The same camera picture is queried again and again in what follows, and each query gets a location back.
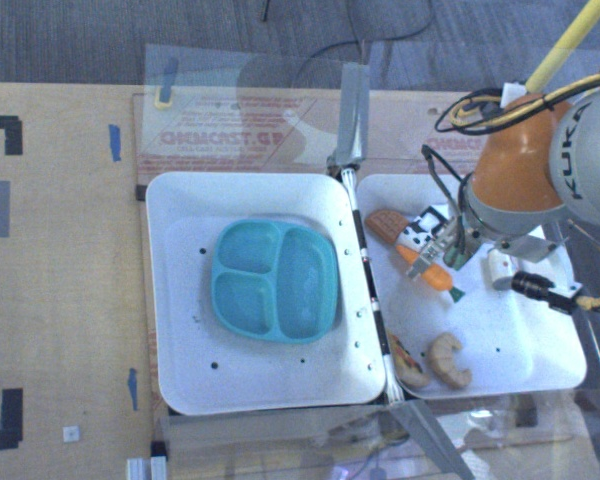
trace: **yellow tube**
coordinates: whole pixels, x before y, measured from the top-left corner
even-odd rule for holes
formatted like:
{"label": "yellow tube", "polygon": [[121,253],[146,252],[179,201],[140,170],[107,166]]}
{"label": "yellow tube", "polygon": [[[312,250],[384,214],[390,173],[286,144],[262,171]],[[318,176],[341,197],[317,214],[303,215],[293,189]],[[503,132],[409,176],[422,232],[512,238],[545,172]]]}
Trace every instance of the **yellow tube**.
{"label": "yellow tube", "polygon": [[525,84],[527,92],[542,92],[547,82],[560,69],[573,49],[582,42],[599,19],[600,0],[589,0],[542,63],[529,77]]}

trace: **plastic container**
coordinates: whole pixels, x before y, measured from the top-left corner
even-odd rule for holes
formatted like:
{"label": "plastic container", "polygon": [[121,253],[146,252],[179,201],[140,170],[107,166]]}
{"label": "plastic container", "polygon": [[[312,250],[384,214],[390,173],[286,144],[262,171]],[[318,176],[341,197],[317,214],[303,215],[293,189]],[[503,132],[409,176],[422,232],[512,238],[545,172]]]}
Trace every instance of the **plastic container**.
{"label": "plastic container", "polygon": [[324,336],[336,315],[335,251],[305,226],[245,219],[226,227],[211,283],[220,322],[251,338],[308,343]]}

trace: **carrot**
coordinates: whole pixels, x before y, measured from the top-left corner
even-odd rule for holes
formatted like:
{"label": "carrot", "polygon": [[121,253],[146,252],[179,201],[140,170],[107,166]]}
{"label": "carrot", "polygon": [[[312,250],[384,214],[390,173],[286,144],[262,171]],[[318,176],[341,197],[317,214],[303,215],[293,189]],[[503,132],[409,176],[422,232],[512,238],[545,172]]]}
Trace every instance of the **carrot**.
{"label": "carrot", "polygon": [[[396,250],[409,265],[413,265],[418,259],[418,253],[404,245],[396,245]],[[436,263],[433,263],[420,275],[420,277],[435,290],[444,292],[453,289],[453,279],[451,278],[451,274]]]}

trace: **gray floor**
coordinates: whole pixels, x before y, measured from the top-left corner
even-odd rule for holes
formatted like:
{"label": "gray floor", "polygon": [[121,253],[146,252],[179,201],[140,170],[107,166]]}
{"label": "gray floor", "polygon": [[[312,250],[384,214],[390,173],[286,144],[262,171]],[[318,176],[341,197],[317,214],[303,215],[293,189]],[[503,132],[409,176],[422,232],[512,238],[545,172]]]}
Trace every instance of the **gray floor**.
{"label": "gray floor", "polygon": [[[307,57],[353,38],[348,0],[271,0],[266,22],[263,1],[0,0],[0,82],[142,84],[148,45]],[[372,88],[470,91],[524,80],[587,2],[431,1],[424,32],[373,43]],[[426,0],[353,2],[359,38],[408,34],[426,21]],[[358,52],[344,47],[324,57],[356,60]],[[598,69],[600,22],[547,88]],[[588,229],[600,239],[600,229]],[[578,233],[562,231],[578,280],[600,294],[600,257]],[[600,453],[600,315],[577,322],[590,356],[580,402]]]}

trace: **blue plate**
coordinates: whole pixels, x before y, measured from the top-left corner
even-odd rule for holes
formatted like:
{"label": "blue plate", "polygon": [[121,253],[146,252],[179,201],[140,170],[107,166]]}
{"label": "blue plate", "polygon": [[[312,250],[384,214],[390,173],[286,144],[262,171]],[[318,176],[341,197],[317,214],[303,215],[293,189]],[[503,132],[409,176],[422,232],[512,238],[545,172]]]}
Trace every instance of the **blue plate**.
{"label": "blue plate", "polygon": [[333,325],[336,254],[311,228],[264,219],[234,222],[218,237],[211,283],[216,316],[243,336],[308,343]]}

